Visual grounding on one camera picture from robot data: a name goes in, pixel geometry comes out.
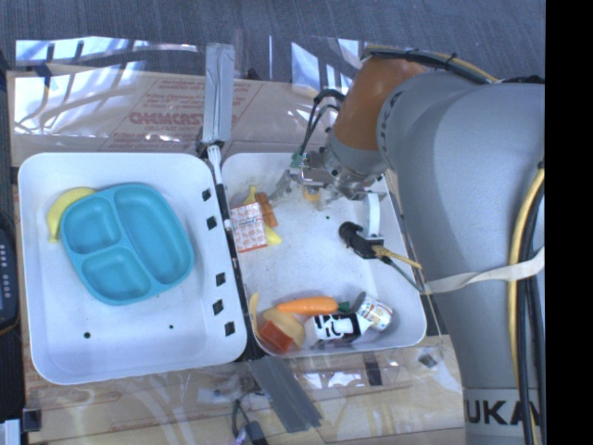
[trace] white tray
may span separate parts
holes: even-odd
[[[229,207],[239,206],[251,185],[270,195],[290,161],[290,153],[231,155],[222,165]],[[388,192],[385,181],[376,182],[372,190]],[[329,295],[337,301],[352,303],[361,290],[376,296],[395,311],[394,321],[385,331],[367,330],[351,346],[290,350],[285,356],[402,348],[423,339],[426,317],[418,291],[393,267],[360,258],[346,247],[338,234],[345,221],[365,224],[361,201],[341,198],[330,203],[327,210],[318,211],[300,195],[297,186],[290,198],[273,208],[279,223],[274,231],[282,238],[282,243],[239,254],[247,298],[255,292],[260,295],[258,312],[276,302],[309,295]],[[380,211],[380,234],[385,238],[385,246],[407,256],[390,196],[380,202]],[[399,265],[413,278],[410,266]],[[260,346],[274,354],[265,345]]]
[[[130,182],[150,184],[169,202],[192,242],[196,266],[166,292],[112,306],[83,286],[61,242],[48,242],[45,214],[72,187]],[[232,362],[243,352],[246,326],[214,182],[202,160],[184,154],[43,153],[20,167],[19,204],[32,360],[48,381],[165,373]],[[212,229],[210,217],[217,223]]]

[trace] red food item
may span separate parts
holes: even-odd
[[[259,336],[280,352],[287,352],[293,339],[283,332],[274,322],[266,322],[259,330]]]

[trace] white strap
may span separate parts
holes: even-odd
[[[426,291],[432,293],[452,292],[453,290],[459,290],[474,282],[483,282],[485,280],[505,280],[506,282],[512,282],[531,277],[536,273],[539,273],[546,264],[544,247],[542,247],[537,255],[529,261],[519,262],[513,265],[505,265],[504,267],[499,267],[487,272],[451,275],[447,278],[429,282],[425,285]]]

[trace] hole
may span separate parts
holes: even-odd
[[[234,333],[234,322],[229,322],[224,326],[224,335],[226,337]]]
[[[224,305],[222,305],[222,299],[212,304],[212,310],[214,311],[215,315],[218,315],[223,309]]]
[[[206,219],[206,224],[208,225],[208,229],[214,229],[216,227],[216,218],[214,216],[210,216]]]

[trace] gray carpet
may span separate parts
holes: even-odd
[[[499,78],[545,77],[546,0],[0,0],[0,25],[11,65],[18,39],[243,42],[242,58],[259,77],[289,81],[290,43],[323,36],[456,53]],[[194,70],[183,57],[173,66]],[[0,94],[0,208],[7,212],[8,113]]]

